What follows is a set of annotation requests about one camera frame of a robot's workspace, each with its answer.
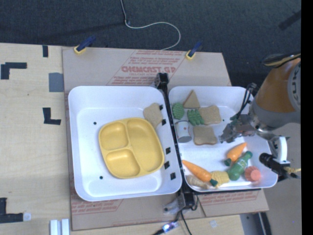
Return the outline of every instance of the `yellow toy food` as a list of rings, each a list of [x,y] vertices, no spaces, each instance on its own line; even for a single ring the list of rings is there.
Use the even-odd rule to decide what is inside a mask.
[[[219,187],[222,184],[229,182],[229,176],[226,171],[212,171],[212,179],[216,180],[218,183],[215,187]]]

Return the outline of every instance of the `metal bracket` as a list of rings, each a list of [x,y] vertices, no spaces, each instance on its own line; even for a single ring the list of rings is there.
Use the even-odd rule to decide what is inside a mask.
[[[175,215],[177,212],[185,208],[185,198],[184,195],[179,195],[173,202],[163,205],[163,213],[169,215]]]
[[[69,235],[69,220],[50,220],[49,235]]]

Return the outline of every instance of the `blue clamp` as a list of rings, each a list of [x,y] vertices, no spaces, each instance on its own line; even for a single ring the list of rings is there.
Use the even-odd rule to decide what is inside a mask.
[[[92,43],[96,40],[95,36],[90,36],[84,41],[82,41],[78,46],[74,48],[74,52],[77,55],[80,55],[86,51],[86,47],[89,47],[92,45]]]
[[[195,54],[196,54],[196,51],[198,50],[201,50],[202,49],[202,42],[201,41],[198,41],[195,46],[189,50],[187,53],[186,53],[186,58],[188,60],[191,60],[195,57]]]

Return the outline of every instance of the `black strip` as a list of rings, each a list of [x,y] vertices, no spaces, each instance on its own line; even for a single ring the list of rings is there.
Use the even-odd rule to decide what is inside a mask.
[[[5,66],[9,69],[26,69],[27,63],[7,63],[5,62]]]
[[[23,221],[23,213],[0,215],[0,224]]]
[[[298,12],[294,13],[291,17],[288,17],[285,21],[281,22],[278,27],[281,30],[285,30],[287,29],[290,25],[292,25],[293,23],[295,23],[296,21],[298,21],[301,18],[301,10],[299,10]]]
[[[9,79],[10,69],[6,65],[1,65],[0,79]]]
[[[46,124],[56,124],[60,125],[61,124],[61,119],[51,119],[51,108],[43,108],[44,112],[44,123]]]
[[[0,215],[6,214],[6,198],[0,198]]]
[[[43,57],[48,57],[48,56],[49,56],[48,46],[43,45]]]

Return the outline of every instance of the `toy food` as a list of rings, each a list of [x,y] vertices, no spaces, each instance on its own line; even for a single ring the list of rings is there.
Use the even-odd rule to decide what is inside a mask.
[[[212,171],[212,179],[216,180],[218,183],[216,187],[229,182],[229,176],[226,171],[215,170]]]
[[[252,153],[247,151],[242,157],[236,160],[232,167],[227,171],[229,179],[236,181],[240,175],[244,173],[248,166],[248,160],[252,157]]]
[[[200,108],[200,103],[194,90],[189,93],[188,97],[183,102],[183,106],[188,109]]]
[[[199,113],[204,120],[205,125],[217,124],[222,121],[220,109],[216,105],[201,107]]]
[[[234,148],[232,148],[227,153],[227,159],[224,161],[225,165],[230,166],[231,162],[235,162],[240,157],[245,147],[246,147],[246,142],[243,142],[235,146]]]
[[[172,106],[172,113],[175,119],[181,119],[185,114],[183,105],[181,103],[175,103]]]
[[[195,125],[200,125],[200,124],[204,124],[204,120],[201,117],[199,111],[197,109],[195,110],[188,110],[187,111],[187,117],[189,122],[195,126]]]
[[[195,126],[194,127],[194,143],[196,145],[216,144],[217,138],[212,127]]]
[[[261,172],[256,166],[249,166],[245,169],[245,178],[251,182],[258,181],[261,178]]]
[[[143,110],[143,116],[154,128],[156,128],[163,120],[160,106],[157,103],[153,103],[149,107],[146,107]]]
[[[179,143],[187,143],[192,140],[189,133],[189,122],[181,120],[175,123],[177,140]]]
[[[182,163],[201,181],[210,182],[212,186],[217,185],[218,182],[212,179],[212,174],[206,169],[186,160],[182,160]]]
[[[209,184],[201,181],[199,178],[197,178],[194,175],[191,175],[191,174],[187,175],[186,180],[187,180],[188,184],[190,184],[191,186],[197,186],[197,187],[200,187],[203,189],[209,189],[210,188]]]

